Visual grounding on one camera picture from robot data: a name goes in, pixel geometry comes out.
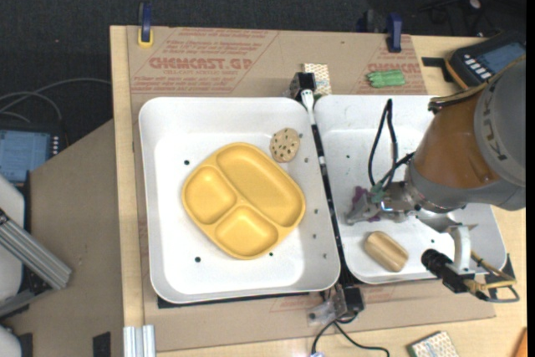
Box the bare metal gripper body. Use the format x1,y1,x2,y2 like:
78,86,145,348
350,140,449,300
379,181,457,233

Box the purple toy grapes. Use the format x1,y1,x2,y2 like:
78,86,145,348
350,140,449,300
351,185,381,222

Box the tan toy bread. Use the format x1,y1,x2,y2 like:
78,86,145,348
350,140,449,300
363,230,410,273

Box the thin black and white rod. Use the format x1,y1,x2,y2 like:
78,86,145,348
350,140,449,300
302,89,349,290

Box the white plastic tray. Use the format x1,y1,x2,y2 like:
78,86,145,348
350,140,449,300
313,94,509,286
138,96,342,305

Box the tan chocolate chip biscuit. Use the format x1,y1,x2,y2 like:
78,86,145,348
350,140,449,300
268,127,302,164

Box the yellow divided plate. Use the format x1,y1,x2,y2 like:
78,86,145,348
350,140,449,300
181,141,308,261

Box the green toy vegetable bundle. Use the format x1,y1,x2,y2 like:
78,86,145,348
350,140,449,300
365,69,407,89

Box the patterned white packet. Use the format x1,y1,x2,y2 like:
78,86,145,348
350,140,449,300
303,63,334,97
406,330,463,357

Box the brown cardboard board, red print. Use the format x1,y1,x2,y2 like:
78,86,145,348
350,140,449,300
125,25,498,353

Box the black cylinder on white bracket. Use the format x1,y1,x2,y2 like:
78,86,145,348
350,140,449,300
420,222,478,294

